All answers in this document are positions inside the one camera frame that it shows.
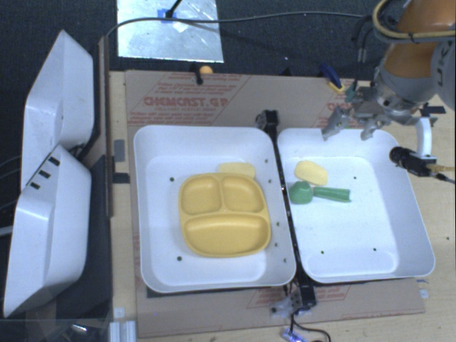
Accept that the black block with thin wires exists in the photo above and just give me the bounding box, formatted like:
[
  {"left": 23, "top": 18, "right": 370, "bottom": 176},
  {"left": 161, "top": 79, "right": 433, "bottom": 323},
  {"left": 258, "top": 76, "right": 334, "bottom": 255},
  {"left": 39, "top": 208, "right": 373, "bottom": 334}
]
[
  {"left": 255, "top": 109, "right": 280, "bottom": 132},
  {"left": 291, "top": 282, "right": 318, "bottom": 310}
]

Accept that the brown cardboard board red print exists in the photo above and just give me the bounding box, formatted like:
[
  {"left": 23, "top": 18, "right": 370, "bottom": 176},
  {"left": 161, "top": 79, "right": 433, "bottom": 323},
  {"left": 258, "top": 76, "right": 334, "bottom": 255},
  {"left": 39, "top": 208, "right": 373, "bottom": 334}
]
[{"left": 124, "top": 70, "right": 427, "bottom": 339}]

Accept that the white plastic tray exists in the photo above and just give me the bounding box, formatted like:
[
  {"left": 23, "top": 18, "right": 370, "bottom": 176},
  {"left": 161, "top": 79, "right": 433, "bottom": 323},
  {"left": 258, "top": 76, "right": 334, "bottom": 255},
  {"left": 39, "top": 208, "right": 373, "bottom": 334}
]
[
  {"left": 276, "top": 127, "right": 437, "bottom": 285},
  {"left": 133, "top": 124, "right": 298, "bottom": 294}
]

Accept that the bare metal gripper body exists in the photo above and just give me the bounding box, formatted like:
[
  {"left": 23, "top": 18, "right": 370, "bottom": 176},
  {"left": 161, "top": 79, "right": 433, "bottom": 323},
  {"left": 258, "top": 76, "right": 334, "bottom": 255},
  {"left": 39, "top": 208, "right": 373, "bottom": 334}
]
[{"left": 346, "top": 86, "right": 415, "bottom": 125}]

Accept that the yellow divided plate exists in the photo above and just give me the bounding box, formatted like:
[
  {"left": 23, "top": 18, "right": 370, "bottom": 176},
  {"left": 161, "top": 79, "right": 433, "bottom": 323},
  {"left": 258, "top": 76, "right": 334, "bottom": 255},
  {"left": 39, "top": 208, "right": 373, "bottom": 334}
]
[{"left": 177, "top": 172, "right": 273, "bottom": 259}]

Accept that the green toy vegetable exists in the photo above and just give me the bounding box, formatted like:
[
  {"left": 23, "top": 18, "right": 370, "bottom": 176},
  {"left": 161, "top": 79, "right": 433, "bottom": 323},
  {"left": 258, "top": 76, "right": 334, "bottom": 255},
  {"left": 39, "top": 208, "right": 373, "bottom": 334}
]
[{"left": 312, "top": 185, "right": 352, "bottom": 204}]

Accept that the black cylinder on white bracket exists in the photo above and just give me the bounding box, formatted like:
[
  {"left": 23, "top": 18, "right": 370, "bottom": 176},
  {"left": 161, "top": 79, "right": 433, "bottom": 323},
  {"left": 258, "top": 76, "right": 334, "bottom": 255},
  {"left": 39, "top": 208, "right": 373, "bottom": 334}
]
[{"left": 388, "top": 115, "right": 439, "bottom": 177}]

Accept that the thin black rod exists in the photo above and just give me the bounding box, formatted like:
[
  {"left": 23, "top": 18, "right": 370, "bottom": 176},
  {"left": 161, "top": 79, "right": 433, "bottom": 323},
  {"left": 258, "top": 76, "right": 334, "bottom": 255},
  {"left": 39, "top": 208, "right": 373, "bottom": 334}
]
[{"left": 269, "top": 126, "right": 308, "bottom": 289}]

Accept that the pale yellow flat toy food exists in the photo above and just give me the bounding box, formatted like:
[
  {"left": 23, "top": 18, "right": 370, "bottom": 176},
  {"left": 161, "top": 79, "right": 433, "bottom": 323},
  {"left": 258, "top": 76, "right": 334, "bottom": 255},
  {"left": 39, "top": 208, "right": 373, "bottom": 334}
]
[
  {"left": 217, "top": 161, "right": 257, "bottom": 180},
  {"left": 294, "top": 160, "right": 329, "bottom": 187}
]

